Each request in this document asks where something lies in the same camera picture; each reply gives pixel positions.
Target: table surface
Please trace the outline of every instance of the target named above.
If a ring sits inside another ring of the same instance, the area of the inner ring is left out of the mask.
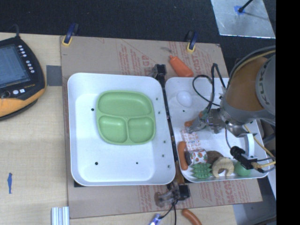
[[[0,40],[14,37],[0,33]],[[61,66],[60,36],[20,34],[42,69]],[[51,208],[68,206],[62,87],[48,86],[29,110],[0,122],[0,224],[51,224]],[[11,193],[8,176],[12,174]],[[176,210],[177,224],[189,224]],[[231,205],[191,209],[203,225],[236,224]],[[71,219],[71,225],[148,224],[155,212]],[[161,225],[174,224],[174,212]]]

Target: dark background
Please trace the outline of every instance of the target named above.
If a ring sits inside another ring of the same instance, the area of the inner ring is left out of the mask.
[[[276,34],[276,0],[263,2]],[[21,34],[64,35],[77,23],[79,36],[184,41],[197,31],[197,42],[221,45],[228,72],[236,59],[276,41],[221,36],[210,0],[0,0],[0,7],[0,32],[15,32],[8,29],[16,23]]]

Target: cardboard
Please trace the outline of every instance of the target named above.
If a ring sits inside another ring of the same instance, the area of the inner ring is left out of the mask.
[[[68,78],[78,72],[148,75],[155,64],[165,64],[168,79],[177,76],[169,63],[170,55],[178,56],[194,76],[211,76],[211,65],[217,63],[222,77],[228,77],[219,45],[197,43],[193,53],[188,53],[186,47],[185,42],[97,37],[73,37],[69,47],[60,43],[70,218],[160,211],[168,210],[169,206],[161,208],[154,201],[156,192],[168,191],[165,185],[82,187],[74,182],[70,170]],[[176,208],[262,201],[257,179],[189,183],[189,189],[191,197],[179,202]]]

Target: white egg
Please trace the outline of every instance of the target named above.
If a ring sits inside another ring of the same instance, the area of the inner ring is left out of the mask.
[[[192,105],[192,95],[188,91],[180,91],[176,98],[182,106],[190,107]]]

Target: green round toy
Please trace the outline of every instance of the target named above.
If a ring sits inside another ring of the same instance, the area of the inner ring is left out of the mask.
[[[237,162],[234,166],[234,172],[239,176],[248,176],[251,173],[251,169],[246,169],[240,162]]]

